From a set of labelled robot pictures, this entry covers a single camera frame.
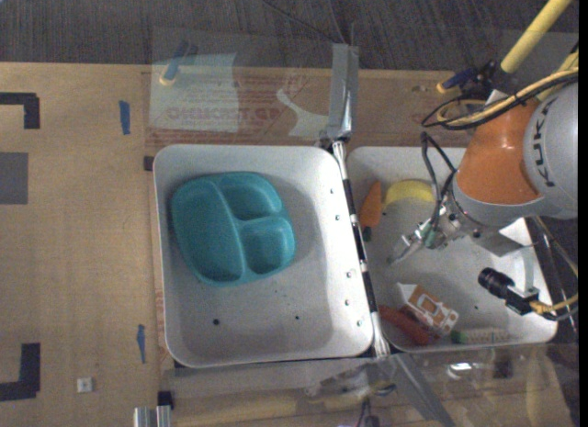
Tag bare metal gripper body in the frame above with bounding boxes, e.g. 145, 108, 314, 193
414, 202, 484, 252

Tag yellow round sponge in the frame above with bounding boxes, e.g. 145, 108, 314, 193
383, 178, 437, 209

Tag white plastic tray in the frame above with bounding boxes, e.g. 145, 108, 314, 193
345, 145, 560, 354
152, 143, 376, 369

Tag orange carrot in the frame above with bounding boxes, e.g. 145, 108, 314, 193
358, 180, 384, 241

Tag white and orange carton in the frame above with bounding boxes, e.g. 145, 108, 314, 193
396, 282, 460, 337

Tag red-orange sausage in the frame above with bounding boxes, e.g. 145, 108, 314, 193
378, 304, 438, 347

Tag clear bottle with green cap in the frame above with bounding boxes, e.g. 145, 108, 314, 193
449, 327, 512, 345

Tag blue divided plate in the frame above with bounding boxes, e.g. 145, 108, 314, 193
170, 171, 297, 288

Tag black cylinder on white bracket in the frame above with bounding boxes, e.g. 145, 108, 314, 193
477, 246, 541, 317

